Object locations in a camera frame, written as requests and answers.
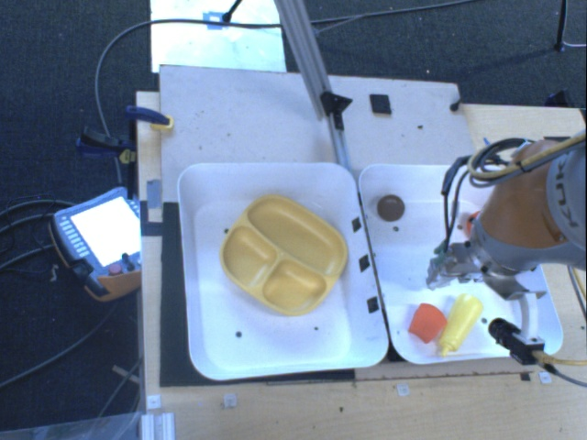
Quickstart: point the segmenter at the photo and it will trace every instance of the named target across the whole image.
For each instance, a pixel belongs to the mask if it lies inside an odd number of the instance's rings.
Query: wooden tabletop
[[[138,93],[138,105],[157,109],[157,93]],[[585,128],[578,110],[462,105],[474,145],[483,138],[572,135]],[[161,178],[161,134],[138,126],[141,200]],[[150,210],[150,221],[161,211]],[[471,361],[454,368],[406,362],[360,370],[355,381],[302,384],[252,382],[162,388],[160,372],[161,238],[142,238],[141,334],[144,388],[153,411],[175,414],[178,439],[583,438],[587,390],[511,359]],[[585,319],[567,270],[545,266],[564,333],[560,358],[586,357]],[[584,286],[585,275],[581,273]],[[586,368],[560,371],[587,380]],[[529,380],[521,373],[529,372]],[[227,400],[235,407],[226,407]]]

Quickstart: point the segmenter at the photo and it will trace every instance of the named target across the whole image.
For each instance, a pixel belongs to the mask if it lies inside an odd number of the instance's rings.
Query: black connector
[[[544,342],[538,340],[526,341],[520,334],[522,330],[505,321],[497,318],[489,324],[489,334],[500,346],[510,351],[510,356],[522,365],[534,365],[536,358],[532,355],[535,350],[544,350]]]

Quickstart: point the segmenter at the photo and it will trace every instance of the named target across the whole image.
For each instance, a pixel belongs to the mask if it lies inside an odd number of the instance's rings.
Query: black square
[[[392,113],[392,105],[387,94],[370,94],[371,110],[374,114],[388,114]]]

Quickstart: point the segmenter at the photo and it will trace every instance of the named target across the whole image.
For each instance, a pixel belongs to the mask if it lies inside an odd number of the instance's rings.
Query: black floor
[[[322,19],[447,1],[454,0],[306,4],[312,19]],[[570,0],[570,43],[585,42],[585,8],[586,0]],[[566,89],[570,104],[584,107],[586,52],[553,49],[559,10],[560,0],[483,0],[364,18],[320,32],[318,41],[330,73],[458,83],[463,101],[477,104],[543,105]],[[77,158],[74,143],[83,127],[100,128],[94,106],[100,53],[121,30],[149,17],[149,0],[0,0],[0,213],[30,196],[77,203],[116,185],[111,162]],[[122,109],[134,92],[156,87],[149,32],[142,29],[116,46],[104,67],[101,93],[114,135],[127,133]],[[45,212],[43,205],[8,218]],[[3,233],[0,266],[36,248],[34,237],[46,242],[45,221]],[[112,309],[91,300],[63,269],[49,282],[55,262],[49,254],[0,271],[0,386],[61,352]],[[137,358],[133,295],[73,352],[0,388],[0,431],[97,416],[120,381],[113,365],[128,369]],[[105,414],[130,411],[136,394],[129,383]]]

